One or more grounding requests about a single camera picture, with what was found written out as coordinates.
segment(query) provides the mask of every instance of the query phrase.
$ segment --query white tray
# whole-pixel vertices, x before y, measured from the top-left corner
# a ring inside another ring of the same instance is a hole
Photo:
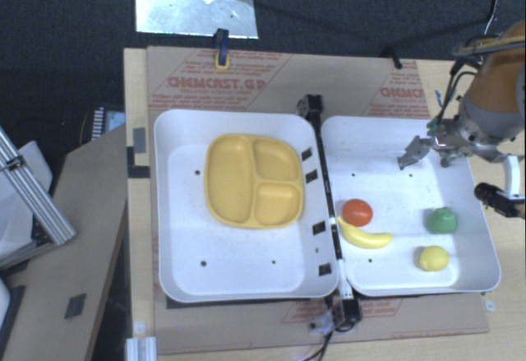
[[[345,274],[360,293],[370,296],[486,291],[501,277],[481,203],[473,195],[473,176],[464,159],[443,169],[431,151],[400,171],[397,156],[426,134],[426,121],[394,118],[329,118],[322,126],[325,155],[337,214],[351,198],[367,201],[374,216],[362,227],[389,232],[390,244],[377,250],[340,238]],[[432,234],[425,219],[448,206],[457,216],[452,234]],[[418,267],[418,251],[442,246],[450,254],[440,272]]]
[[[296,222],[244,229],[212,217],[205,204],[205,157],[209,144],[227,133],[273,137],[298,156],[311,150],[302,170],[317,170],[318,179],[304,181],[304,207]],[[338,271],[316,138],[304,119],[175,109],[157,118],[154,135],[159,277],[170,298],[184,303],[316,298],[335,289]],[[325,231],[314,234],[313,225],[319,223]]]

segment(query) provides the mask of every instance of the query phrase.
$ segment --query dark floor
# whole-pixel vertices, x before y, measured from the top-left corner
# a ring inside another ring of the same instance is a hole
[[[260,38],[230,46],[377,56],[390,45],[401,58],[449,59],[484,31],[490,2],[255,0]],[[499,0],[490,32],[524,19],[524,3]],[[55,166],[79,146],[88,110],[122,103],[122,50],[149,44],[207,47],[210,38],[136,33],[134,0],[0,0],[0,126],[18,146],[36,140]],[[109,304],[115,318],[119,304]]]

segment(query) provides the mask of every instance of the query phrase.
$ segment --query red ball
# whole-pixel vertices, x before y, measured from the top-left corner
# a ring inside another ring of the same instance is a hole
[[[371,222],[372,208],[361,199],[351,199],[342,208],[344,219],[354,226],[364,226]]]

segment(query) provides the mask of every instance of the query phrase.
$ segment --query toy banana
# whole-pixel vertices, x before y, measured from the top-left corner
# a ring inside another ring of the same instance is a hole
[[[341,216],[338,216],[338,223],[344,238],[351,244],[361,248],[382,248],[393,239],[393,234],[389,233],[366,233],[354,225],[345,222]]]

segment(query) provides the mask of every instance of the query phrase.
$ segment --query table top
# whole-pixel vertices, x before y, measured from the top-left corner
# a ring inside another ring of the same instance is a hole
[[[370,58],[371,70],[380,59]],[[438,112],[435,90],[443,91],[449,78],[452,62],[417,60],[416,66],[422,81],[430,114]],[[127,144],[133,144],[134,126],[148,126],[148,102],[145,79],[147,76],[147,52],[144,49],[125,50],[125,91],[127,101]],[[464,93],[468,86],[461,85]],[[451,105],[449,111],[456,111]],[[503,152],[524,153],[524,134],[514,142],[501,147]],[[504,183],[501,165],[488,164],[479,158],[470,159],[475,183]],[[135,154],[136,165],[149,165],[148,151]],[[524,178],[524,163],[520,165]],[[524,194],[524,180],[521,183]],[[128,204],[131,245],[131,294],[132,318],[141,320],[145,329],[136,330],[135,337],[155,334],[154,295],[152,281],[152,243],[150,222],[150,181],[147,178],[130,178],[128,181]],[[485,215],[501,264],[501,282],[486,294],[487,322],[490,331],[476,335],[442,336],[381,340],[368,342],[338,343],[329,345],[327,360],[339,359],[518,359],[526,350],[526,281],[524,279],[524,221],[505,219],[493,209]],[[240,349],[199,354],[160,355],[162,361],[179,360],[236,360],[236,359],[303,359],[314,353],[319,345],[289,346],[271,349]]]

